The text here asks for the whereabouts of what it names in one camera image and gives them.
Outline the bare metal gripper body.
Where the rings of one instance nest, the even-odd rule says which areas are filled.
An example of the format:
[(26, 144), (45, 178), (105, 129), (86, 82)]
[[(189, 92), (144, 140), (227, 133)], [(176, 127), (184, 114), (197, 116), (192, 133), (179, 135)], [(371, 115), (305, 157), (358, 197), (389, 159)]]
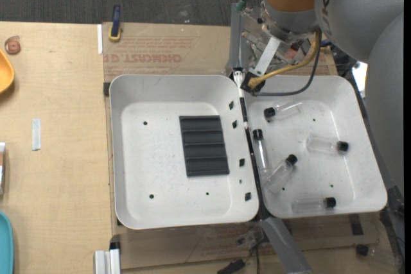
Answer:
[(282, 27), (265, 8), (241, 11), (241, 66), (246, 71), (275, 71), (304, 60), (309, 33)]

